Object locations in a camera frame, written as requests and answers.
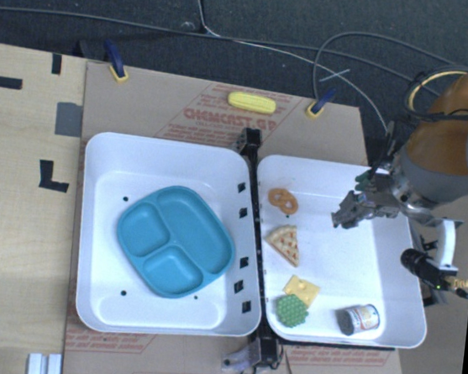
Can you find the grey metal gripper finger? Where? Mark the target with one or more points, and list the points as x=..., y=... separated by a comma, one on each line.
x=357, y=219
x=345, y=208

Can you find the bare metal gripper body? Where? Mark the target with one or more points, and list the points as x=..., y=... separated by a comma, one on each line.
x=385, y=198

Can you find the black cylinder on white bracket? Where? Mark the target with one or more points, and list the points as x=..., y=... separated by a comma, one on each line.
x=423, y=264

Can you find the blue divided plate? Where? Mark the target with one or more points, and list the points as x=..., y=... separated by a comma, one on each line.
x=172, y=238

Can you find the yellow toy cheese slice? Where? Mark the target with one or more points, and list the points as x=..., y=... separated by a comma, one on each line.
x=304, y=289

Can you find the yellow toy corn cob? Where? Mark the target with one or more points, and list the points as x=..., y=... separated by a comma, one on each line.
x=252, y=102

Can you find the brown toy pretzel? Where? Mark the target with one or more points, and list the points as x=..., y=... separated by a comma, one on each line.
x=288, y=205

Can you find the brown cardboard board, red print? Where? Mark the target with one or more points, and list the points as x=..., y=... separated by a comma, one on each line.
x=142, y=103

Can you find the toy pizza slice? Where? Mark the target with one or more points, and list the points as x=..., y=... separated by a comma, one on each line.
x=286, y=243

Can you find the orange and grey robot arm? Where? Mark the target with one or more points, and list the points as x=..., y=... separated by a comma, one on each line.
x=447, y=140

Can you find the small white and red can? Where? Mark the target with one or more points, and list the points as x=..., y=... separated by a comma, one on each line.
x=359, y=320

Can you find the white plastic tray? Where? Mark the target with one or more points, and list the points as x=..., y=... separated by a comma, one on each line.
x=102, y=225
x=351, y=264

